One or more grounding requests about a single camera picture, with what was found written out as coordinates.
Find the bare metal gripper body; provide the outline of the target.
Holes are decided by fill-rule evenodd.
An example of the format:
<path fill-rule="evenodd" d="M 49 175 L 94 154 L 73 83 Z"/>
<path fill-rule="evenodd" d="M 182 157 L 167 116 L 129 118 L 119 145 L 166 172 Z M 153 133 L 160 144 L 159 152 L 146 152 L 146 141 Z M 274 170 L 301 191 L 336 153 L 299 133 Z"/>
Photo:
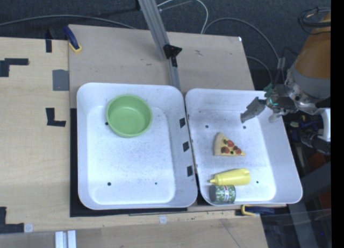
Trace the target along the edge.
<path fill-rule="evenodd" d="M 319 115 L 324 107 L 318 104 L 331 96 L 331 80 L 314 77 L 288 77 L 283 84 L 265 87 L 266 105 L 275 113 L 302 111 Z"/>

